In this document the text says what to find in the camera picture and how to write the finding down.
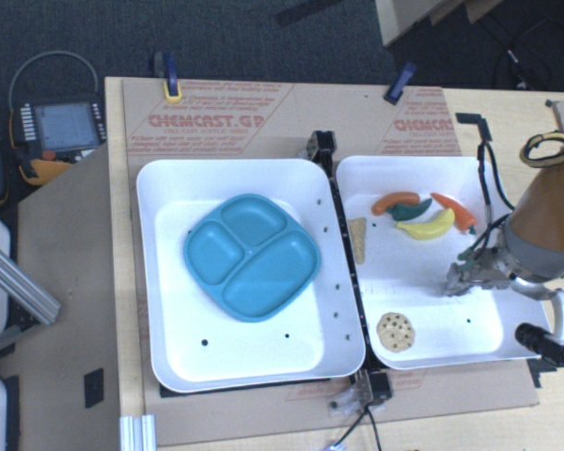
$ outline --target plastic food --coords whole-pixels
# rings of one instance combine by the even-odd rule
[[[414,206],[410,206],[408,204],[397,204],[388,211],[396,221],[411,221],[426,212],[431,204],[432,199],[426,199]]]
[[[355,264],[366,260],[366,218],[358,217],[349,221],[349,235]]]
[[[374,215],[383,215],[391,207],[398,204],[415,205],[420,203],[420,196],[415,192],[394,192],[387,194],[382,199],[377,200],[372,206]]]
[[[431,193],[431,196],[444,208],[453,209],[455,212],[455,224],[461,232],[469,230],[471,234],[475,233],[474,225],[477,223],[477,218],[472,215],[470,210],[446,195]]]
[[[455,222],[455,212],[453,209],[441,210],[435,219],[425,223],[405,224],[397,223],[398,229],[405,230],[410,236],[419,241],[428,241],[445,234]]]
[[[376,334],[381,344],[392,352],[408,350],[414,344],[414,326],[403,314],[389,312],[384,314],[376,326]]]

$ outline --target yellow clamp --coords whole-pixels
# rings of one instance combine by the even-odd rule
[[[165,99],[169,103],[180,103],[181,102],[181,84],[180,84],[180,81],[178,81],[178,95],[172,96],[169,93],[169,87],[167,86],[167,80],[165,80],[163,82],[163,89],[164,89],[164,93],[165,93]]]

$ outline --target screen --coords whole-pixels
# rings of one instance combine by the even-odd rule
[[[87,102],[39,105],[36,107],[36,122],[47,150],[95,148],[99,144]]]

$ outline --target toy banana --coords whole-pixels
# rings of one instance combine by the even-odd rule
[[[426,212],[431,206],[431,203],[432,199],[426,199],[414,206],[397,204],[395,207],[390,208],[388,212],[395,221],[410,221]]]
[[[405,230],[410,236],[419,241],[427,241],[445,234],[455,222],[453,209],[441,210],[439,215],[429,222],[417,224],[397,223],[398,229]]]

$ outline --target wire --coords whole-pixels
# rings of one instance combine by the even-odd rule
[[[489,196],[489,188],[485,179],[485,149],[487,145],[487,141],[484,139],[478,144],[478,180],[480,181],[480,189],[482,190],[485,206],[491,206],[491,197]]]
[[[475,243],[473,243],[473,244],[469,247],[469,249],[470,249],[471,251],[474,251],[474,250],[478,247],[478,245],[479,245],[483,240],[485,240],[485,243],[483,244],[483,246],[482,246],[482,247],[480,248],[480,250],[478,251],[478,253],[480,254],[484,249],[487,248],[487,245],[488,245],[488,243],[489,243],[489,238],[490,238],[490,236],[491,236],[491,232],[492,232],[495,228],[501,226],[501,225],[504,223],[504,221],[505,221],[506,219],[508,219],[508,217],[509,217],[509,214],[502,215],[499,219],[497,219],[496,221],[494,221],[491,225],[488,225],[487,228],[484,230],[484,232],[480,235],[480,237],[478,237],[478,239],[475,241]]]
[[[98,74],[94,70],[94,67],[92,67],[92,64],[90,64],[82,56],[80,56],[78,54],[74,54],[73,52],[68,52],[66,50],[52,50],[50,52],[44,52],[42,54],[37,54],[36,56],[31,57],[24,64],[22,64],[19,67],[19,69],[15,72],[14,76],[12,77],[12,80],[10,81],[10,87],[8,88],[8,108],[10,109],[10,112],[13,111],[12,94],[13,94],[13,91],[14,91],[14,87],[15,87],[15,84],[17,83],[17,80],[19,79],[21,74],[24,72],[24,70],[27,67],[29,67],[31,64],[37,62],[38,60],[41,60],[42,58],[45,58],[47,56],[55,56],[55,55],[70,56],[72,58],[76,58],[77,60],[82,62],[84,65],[86,65],[86,67],[92,73],[92,77],[94,79],[94,93],[98,93],[98,90],[99,90]]]
[[[563,8],[564,8],[564,5],[561,6],[560,8],[555,9],[553,11],[553,13],[557,13],[558,11],[562,10]],[[559,22],[554,16],[549,15],[549,16],[543,17],[538,22],[529,26],[526,30],[519,32],[519,33],[514,35],[509,31],[509,29],[499,19],[497,19],[494,16],[494,14],[492,12],[489,13],[489,19],[491,19],[497,26],[499,26],[509,36],[508,42],[504,43],[502,41],[502,39],[500,39],[494,32],[492,32],[487,27],[487,25],[485,25],[485,23],[482,20],[478,21],[480,27],[487,34],[489,34],[489,36],[502,48],[501,53],[496,58],[495,63],[493,65],[492,87],[497,88],[497,74],[499,72],[499,66],[500,66],[501,62],[503,61],[503,59],[506,58],[506,57],[508,58],[509,73],[510,73],[511,77],[512,78],[520,78],[519,72],[521,72],[523,69],[520,67],[520,63],[518,62],[517,58],[516,58],[516,61],[514,61],[514,58],[515,58],[514,47],[520,42],[520,45],[522,46],[522,48],[524,50],[526,50],[530,55],[532,55],[532,57],[544,68],[544,70],[547,74],[545,82],[541,82],[541,81],[538,82],[540,84],[540,88],[532,88],[532,89],[533,90],[543,90],[545,88],[549,88],[549,86],[550,86],[550,84],[553,80],[552,70],[551,70],[550,66],[547,64],[547,62],[543,58],[541,58],[536,52],[534,52],[530,48],[530,46],[525,45],[523,43],[523,39],[528,34],[534,32],[535,30],[544,26],[547,23],[552,23],[557,28],[564,31],[564,23]]]
[[[372,427],[374,428],[374,437],[376,438],[376,447],[378,451],[383,451],[383,447],[380,444],[380,436],[378,435],[378,428],[376,428],[376,421],[374,421],[374,416],[372,415],[372,411],[369,409],[369,406],[366,406],[366,412],[369,415],[369,420],[372,422]]]
[[[485,141],[485,148],[487,148],[489,157],[491,158],[491,167],[493,168],[493,178],[495,180],[495,187],[497,188],[497,192],[499,193],[501,200],[504,201],[504,204],[506,204],[508,209],[514,210],[514,206],[512,206],[511,202],[509,202],[506,194],[504,193],[503,186],[501,185],[501,181],[499,180],[499,170],[497,169],[497,160],[495,159],[495,153],[491,148],[491,144],[489,144],[489,142],[487,141]]]
[[[551,167],[552,165],[564,163],[564,147],[556,155],[540,157],[538,159],[532,159],[530,157],[530,151],[533,148],[537,148],[543,142],[549,142],[552,140],[556,140],[564,144],[564,132],[548,132],[532,136],[520,150],[520,160],[529,167],[533,168]]]
[[[361,420],[364,419],[364,417],[366,417],[366,412],[362,412],[361,414],[359,414],[359,417],[358,417],[357,419],[355,419],[355,422],[349,427],[349,429],[347,429],[347,430],[345,431],[345,434],[343,434],[343,435],[340,437],[340,439],[339,439],[336,443],[334,443],[334,444],[331,446],[331,448],[332,448],[332,449],[336,449],[339,444],[341,444],[343,441],[345,441],[345,440],[347,439],[347,437],[353,432],[353,430],[354,430],[355,428],[357,428],[357,425],[358,425],[359,423],[361,423]]]
[[[328,449],[337,449],[337,447],[347,439],[347,437],[353,432],[353,430],[357,428],[357,425],[361,423],[362,419],[364,419],[364,417],[366,417],[367,414],[374,428],[374,437],[376,438],[376,446],[379,451],[383,451],[383,448],[380,443],[380,436],[378,435],[378,429],[376,428],[376,422],[374,421],[374,416],[372,415],[372,412],[369,409],[370,404],[371,403],[368,403],[366,404],[366,406],[364,406],[364,411],[359,415],[357,419],[355,419],[354,423],[349,427],[349,429],[345,431],[345,434],[343,434],[340,437],[340,439],[332,446],[330,446]]]

